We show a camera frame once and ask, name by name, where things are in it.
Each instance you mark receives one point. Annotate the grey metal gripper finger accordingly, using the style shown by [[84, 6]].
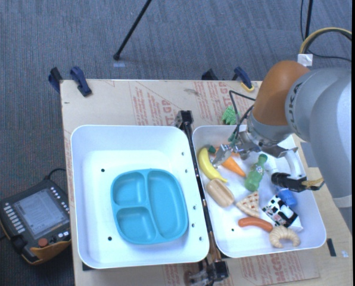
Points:
[[218, 159], [227, 148]]

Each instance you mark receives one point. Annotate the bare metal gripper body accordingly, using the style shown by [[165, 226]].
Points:
[[249, 144]]

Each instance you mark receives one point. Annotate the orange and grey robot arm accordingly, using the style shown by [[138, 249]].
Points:
[[326, 112]]

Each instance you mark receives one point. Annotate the yellow banana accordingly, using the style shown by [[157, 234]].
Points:
[[205, 164]]

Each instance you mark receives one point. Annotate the orange carrot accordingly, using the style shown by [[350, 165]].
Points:
[[234, 166]]

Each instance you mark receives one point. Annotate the green plastic bottle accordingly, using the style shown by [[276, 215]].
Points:
[[255, 176]]

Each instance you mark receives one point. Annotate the green leafy toy vegetable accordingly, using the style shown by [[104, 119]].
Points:
[[229, 115]]

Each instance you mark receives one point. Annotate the tan hot dog bun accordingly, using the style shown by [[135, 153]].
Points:
[[220, 193]]

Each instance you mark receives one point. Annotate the pizza slice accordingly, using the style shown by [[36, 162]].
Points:
[[250, 205]]

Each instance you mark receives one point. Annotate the blue bottle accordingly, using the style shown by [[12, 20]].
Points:
[[287, 197]]

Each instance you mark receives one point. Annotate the orange sausage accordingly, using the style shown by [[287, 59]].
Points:
[[255, 223]]

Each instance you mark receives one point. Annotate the black and white milk carton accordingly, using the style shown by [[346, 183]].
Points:
[[281, 214]]

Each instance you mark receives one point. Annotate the blue divided plate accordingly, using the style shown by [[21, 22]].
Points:
[[149, 207]]

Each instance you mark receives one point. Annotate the white plastic tray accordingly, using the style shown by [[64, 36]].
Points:
[[243, 243], [91, 219]]

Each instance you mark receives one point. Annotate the beige croissant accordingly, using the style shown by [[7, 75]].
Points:
[[284, 234]]

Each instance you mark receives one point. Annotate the brown cardboard board red print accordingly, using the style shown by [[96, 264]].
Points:
[[112, 106]]

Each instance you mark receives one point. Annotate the black tripod leg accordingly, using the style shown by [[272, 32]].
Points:
[[309, 13], [135, 21]]

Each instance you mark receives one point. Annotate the black cylinder on white bracket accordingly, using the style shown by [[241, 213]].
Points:
[[287, 182]]

